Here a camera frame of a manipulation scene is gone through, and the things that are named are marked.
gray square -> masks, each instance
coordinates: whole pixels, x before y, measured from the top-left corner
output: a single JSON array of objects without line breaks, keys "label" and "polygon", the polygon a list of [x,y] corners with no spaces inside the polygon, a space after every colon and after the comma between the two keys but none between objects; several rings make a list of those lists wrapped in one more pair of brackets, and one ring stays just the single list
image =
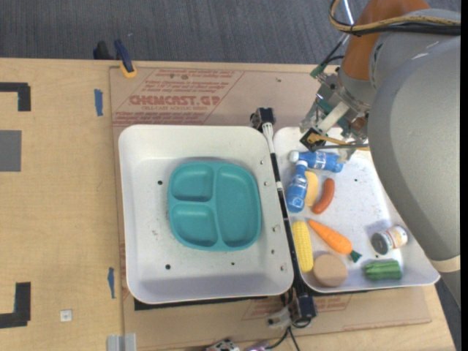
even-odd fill
[{"label": "gray square", "polygon": [[21,171],[21,130],[0,130],[0,172]]}]

cardboard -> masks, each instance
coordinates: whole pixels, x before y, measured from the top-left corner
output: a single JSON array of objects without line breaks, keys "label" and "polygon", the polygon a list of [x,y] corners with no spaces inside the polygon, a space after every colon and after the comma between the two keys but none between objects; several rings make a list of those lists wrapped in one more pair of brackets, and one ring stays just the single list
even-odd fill
[{"label": "cardboard", "polygon": [[[116,163],[118,228],[125,333],[135,333],[139,350],[207,347],[223,338],[235,342],[279,338],[267,317],[280,297],[217,304],[190,304],[135,311],[126,287],[125,240],[121,214],[118,136],[132,124],[247,126],[258,107],[272,107],[275,129],[297,126],[307,114],[319,83],[308,72],[139,68],[127,79],[110,69]],[[319,334],[430,322],[422,288],[378,290],[316,297],[318,316],[296,334]]]}]

small jar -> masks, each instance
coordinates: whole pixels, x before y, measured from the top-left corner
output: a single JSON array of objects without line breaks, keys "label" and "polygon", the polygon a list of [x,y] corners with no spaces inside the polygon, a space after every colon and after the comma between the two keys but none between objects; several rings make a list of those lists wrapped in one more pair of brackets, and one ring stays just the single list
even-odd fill
[{"label": "small jar", "polygon": [[387,230],[373,234],[372,246],[379,254],[387,254],[391,249],[398,249],[408,243],[408,233],[401,226],[392,226]]}]

dark gray floor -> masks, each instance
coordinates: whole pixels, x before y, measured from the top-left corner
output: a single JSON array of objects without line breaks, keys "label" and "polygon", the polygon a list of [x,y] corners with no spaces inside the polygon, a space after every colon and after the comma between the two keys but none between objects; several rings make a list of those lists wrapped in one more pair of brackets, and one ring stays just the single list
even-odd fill
[{"label": "dark gray floor", "polygon": [[[114,54],[120,38],[135,60],[317,64],[340,37],[330,1],[0,0],[0,56],[92,59],[98,41]],[[426,1],[461,11],[461,0]],[[354,18],[366,2],[350,0]],[[460,350],[461,311],[437,289]]]}]

wooden table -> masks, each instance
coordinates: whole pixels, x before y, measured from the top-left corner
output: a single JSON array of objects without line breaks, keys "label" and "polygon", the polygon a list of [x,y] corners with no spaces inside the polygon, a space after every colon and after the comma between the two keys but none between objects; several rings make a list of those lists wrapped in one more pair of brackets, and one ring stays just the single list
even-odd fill
[{"label": "wooden table", "polygon": [[[310,72],[304,65],[136,62],[137,67]],[[31,112],[0,92],[0,130],[21,131],[18,172],[0,172],[0,314],[31,282],[27,326],[0,328],[3,350],[105,350],[124,334],[109,69],[117,61],[0,59],[0,82],[28,83]],[[102,116],[94,106],[102,91]],[[454,350],[433,286],[431,322],[299,336],[302,350]],[[72,310],[72,321],[68,312]],[[246,347],[251,342],[239,344]],[[287,339],[278,350],[293,350]]]}]

